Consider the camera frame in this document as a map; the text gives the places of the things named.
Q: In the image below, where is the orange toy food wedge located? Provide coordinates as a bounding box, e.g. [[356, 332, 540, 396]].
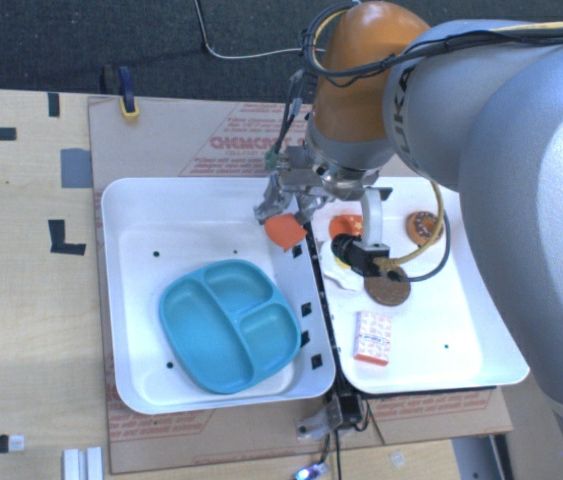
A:
[[263, 212, 309, 253]]

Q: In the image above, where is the brown cardboard board red print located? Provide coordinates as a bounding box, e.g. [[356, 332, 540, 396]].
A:
[[87, 96, 515, 475]]

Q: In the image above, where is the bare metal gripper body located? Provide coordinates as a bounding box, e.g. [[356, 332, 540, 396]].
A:
[[273, 146, 381, 205]]

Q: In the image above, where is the pink and white carton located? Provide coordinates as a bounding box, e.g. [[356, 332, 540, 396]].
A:
[[352, 310, 394, 368]]

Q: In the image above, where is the black cylinder on white bracket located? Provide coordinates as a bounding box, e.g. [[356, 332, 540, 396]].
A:
[[330, 187, 393, 279]]

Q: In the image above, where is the white plastic tray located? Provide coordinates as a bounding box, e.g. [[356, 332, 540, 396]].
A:
[[100, 176, 338, 416], [309, 174, 532, 396]]

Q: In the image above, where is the round brown biscuit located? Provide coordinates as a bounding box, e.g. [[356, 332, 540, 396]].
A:
[[363, 265, 413, 308]]

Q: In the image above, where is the red and orange pizza slice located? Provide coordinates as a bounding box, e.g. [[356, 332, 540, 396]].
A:
[[328, 213, 365, 242]]

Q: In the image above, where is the brown doughnut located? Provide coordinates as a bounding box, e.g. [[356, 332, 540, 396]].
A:
[[405, 210, 445, 248]]

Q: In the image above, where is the blue divided plate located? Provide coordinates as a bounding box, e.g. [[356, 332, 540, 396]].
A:
[[158, 258, 303, 396]]

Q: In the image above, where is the white fried egg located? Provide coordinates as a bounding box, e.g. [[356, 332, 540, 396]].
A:
[[320, 247, 365, 293]]

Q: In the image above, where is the black block with wires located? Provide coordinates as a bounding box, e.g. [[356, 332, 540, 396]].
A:
[[328, 391, 368, 433]]

